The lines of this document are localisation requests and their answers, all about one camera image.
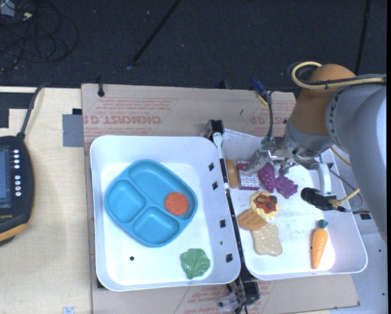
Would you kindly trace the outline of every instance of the toy carrot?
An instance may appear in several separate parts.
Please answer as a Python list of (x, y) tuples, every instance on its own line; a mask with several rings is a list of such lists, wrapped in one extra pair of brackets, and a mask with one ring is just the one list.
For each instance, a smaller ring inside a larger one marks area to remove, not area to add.
[(317, 269), (320, 259), (324, 253), (329, 234), (325, 227), (328, 225), (327, 221), (319, 220), (319, 228), (317, 228), (312, 236), (312, 267)]

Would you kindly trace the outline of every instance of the black floor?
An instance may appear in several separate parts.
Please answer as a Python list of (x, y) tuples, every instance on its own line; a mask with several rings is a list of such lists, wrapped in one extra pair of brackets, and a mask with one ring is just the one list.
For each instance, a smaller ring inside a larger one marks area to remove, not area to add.
[(0, 86), (79, 87), (99, 76), (245, 89), (257, 77), (283, 88), (293, 86), (288, 67), (308, 60), (386, 73), (387, 0), (181, 0), (127, 70), (175, 1), (10, 0), (14, 15), (0, 14)]

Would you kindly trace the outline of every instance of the blue plate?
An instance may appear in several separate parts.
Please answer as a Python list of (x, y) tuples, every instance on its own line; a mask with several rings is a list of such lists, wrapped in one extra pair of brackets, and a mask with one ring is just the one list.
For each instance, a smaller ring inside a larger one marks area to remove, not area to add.
[[(172, 192), (189, 202), (182, 215), (169, 213), (164, 200)], [(108, 215), (128, 234), (148, 247), (173, 241), (194, 217), (198, 201), (193, 190), (175, 173), (154, 160), (139, 160), (127, 167), (105, 194)]]

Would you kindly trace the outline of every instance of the tangled black wire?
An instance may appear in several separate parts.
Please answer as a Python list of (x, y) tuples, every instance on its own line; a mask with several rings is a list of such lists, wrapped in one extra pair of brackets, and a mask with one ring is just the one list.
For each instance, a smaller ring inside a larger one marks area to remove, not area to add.
[(22, 60), (61, 61), (78, 42), (75, 22), (48, 0), (0, 0), (0, 73)]

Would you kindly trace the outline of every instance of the white tray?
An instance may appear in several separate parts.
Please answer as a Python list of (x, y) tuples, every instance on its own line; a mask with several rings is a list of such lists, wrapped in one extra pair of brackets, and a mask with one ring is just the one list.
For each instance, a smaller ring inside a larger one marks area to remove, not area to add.
[[(223, 143), (224, 157), (234, 161), (249, 160), (254, 150), (261, 148), (261, 140), (258, 137), (229, 137)], [(330, 150), (322, 156), (325, 162), (334, 162)], [(337, 172), (336, 164), (332, 169)], [(258, 279), (277, 280), (311, 275), (357, 273), (364, 270), (367, 265), (367, 253), (353, 214), (322, 211), (301, 199), (300, 192), (304, 187), (320, 189), (317, 171), (295, 166), (286, 176), (299, 185), (298, 191), (288, 199), (274, 191), (272, 195), (278, 198), (280, 210), (273, 220), (269, 220), (278, 227), (282, 254), (257, 254), (250, 231), (239, 227), (246, 267), (250, 273)], [(336, 193), (338, 198), (346, 196), (342, 182), (336, 176), (331, 175), (331, 185), (332, 192)], [(249, 200), (254, 192), (238, 188), (231, 190), (236, 216), (250, 208)], [(343, 206), (349, 208), (348, 202)], [(317, 221), (321, 218), (329, 222), (326, 228), (329, 240), (320, 265), (314, 270), (311, 266), (310, 239)]]
[[(103, 198), (110, 184), (132, 163), (151, 159), (186, 182), (196, 194), (192, 221), (172, 242), (146, 247), (107, 214)], [(240, 257), (215, 145), (204, 137), (102, 136), (90, 147), (94, 197), (96, 273), (114, 291), (224, 284), (240, 273)], [(210, 268), (188, 279), (180, 254), (205, 251)]]

